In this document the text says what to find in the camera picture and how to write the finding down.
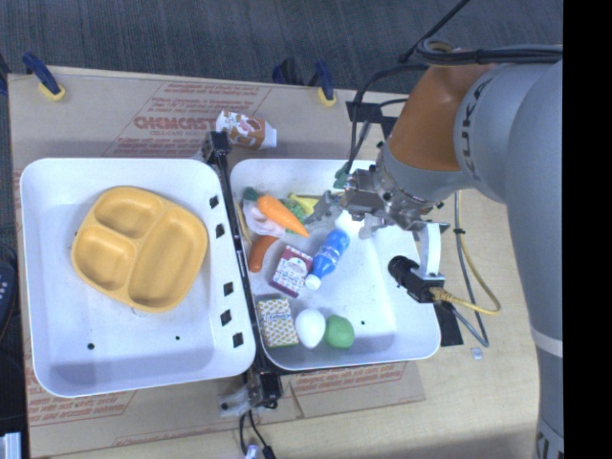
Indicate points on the black cylinder on white bracket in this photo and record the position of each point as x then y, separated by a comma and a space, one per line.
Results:
415, 277

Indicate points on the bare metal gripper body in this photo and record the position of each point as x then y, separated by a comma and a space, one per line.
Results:
378, 194

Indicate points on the green lime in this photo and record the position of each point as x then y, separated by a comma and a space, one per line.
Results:
340, 332

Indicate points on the orange carrot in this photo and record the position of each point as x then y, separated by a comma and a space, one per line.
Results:
279, 213

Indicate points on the white plastic tray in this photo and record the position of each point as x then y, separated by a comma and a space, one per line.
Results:
373, 313
62, 208

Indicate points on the blue and white bottle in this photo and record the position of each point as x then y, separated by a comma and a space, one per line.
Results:
331, 252

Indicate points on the red and white carton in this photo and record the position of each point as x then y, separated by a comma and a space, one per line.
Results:
291, 270

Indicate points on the yellow banana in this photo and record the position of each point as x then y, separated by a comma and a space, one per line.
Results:
307, 202

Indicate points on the white egg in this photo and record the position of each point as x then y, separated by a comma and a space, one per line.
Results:
310, 328

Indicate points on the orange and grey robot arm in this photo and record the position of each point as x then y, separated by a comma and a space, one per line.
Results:
521, 151

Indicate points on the orange divided plate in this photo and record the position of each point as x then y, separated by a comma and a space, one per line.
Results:
143, 251

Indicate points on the orange sausage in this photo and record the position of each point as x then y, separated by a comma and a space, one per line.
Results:
260, 254

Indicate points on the green toy vegetable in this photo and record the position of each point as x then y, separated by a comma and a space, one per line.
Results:
294, 208

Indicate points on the brown cardboard board, red print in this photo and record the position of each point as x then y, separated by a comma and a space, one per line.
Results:
119, 113

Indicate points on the pink and white toy meat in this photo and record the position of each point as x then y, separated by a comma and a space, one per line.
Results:
258, 222

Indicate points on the white and brown carton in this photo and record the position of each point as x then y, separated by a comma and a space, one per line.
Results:
248, 129

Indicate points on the yellow patterned carton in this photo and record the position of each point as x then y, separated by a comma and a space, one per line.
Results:
277, 323

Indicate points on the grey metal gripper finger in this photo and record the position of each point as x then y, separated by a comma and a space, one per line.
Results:
325, 206
372, 226

